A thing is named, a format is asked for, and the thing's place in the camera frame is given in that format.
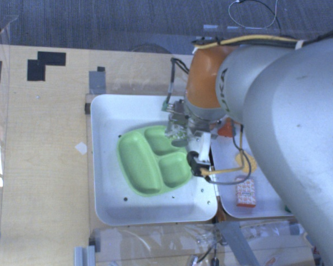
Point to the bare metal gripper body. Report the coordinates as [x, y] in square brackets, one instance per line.
[183, 115]

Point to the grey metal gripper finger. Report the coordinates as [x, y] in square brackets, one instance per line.
[180, 142]
[169, 129]

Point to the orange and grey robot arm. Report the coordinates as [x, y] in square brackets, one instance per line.
[280, 107]

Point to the orange carrot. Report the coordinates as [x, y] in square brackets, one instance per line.
[224, 130]

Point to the green divided plate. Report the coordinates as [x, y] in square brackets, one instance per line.
[138, 162]

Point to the white plastic tray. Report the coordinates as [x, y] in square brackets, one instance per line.
[266, 206]
[155, 209]

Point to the orange and white carton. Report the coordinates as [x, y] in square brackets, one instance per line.
[245, 193]

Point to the small green thing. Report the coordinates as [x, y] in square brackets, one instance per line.
[287, 209]

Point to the black cylinder on white bracket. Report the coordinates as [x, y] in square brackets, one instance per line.
[202, 148]

